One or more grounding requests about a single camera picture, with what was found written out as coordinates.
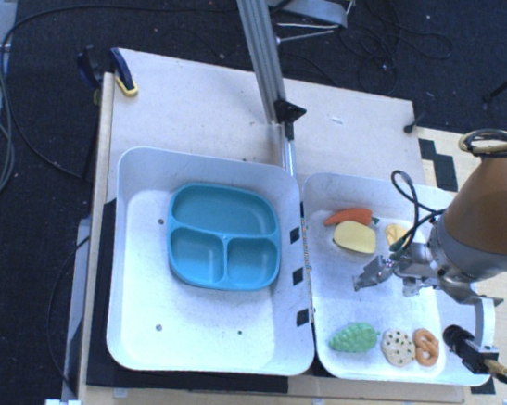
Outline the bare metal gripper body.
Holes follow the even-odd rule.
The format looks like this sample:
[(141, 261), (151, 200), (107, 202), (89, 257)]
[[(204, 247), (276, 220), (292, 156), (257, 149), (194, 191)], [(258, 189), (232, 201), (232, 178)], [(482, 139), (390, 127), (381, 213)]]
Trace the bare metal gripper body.
[(425, 281), (422, 289), (440, 290), (460, 304), (472, 304), (479, 298), (473, 288), (475, 278), (456, 267), (441, 249), (414, 242), (406, 250), (394, 253), (393, 260), (393, 273), (402, 283), (405, 277), (421, 278)]

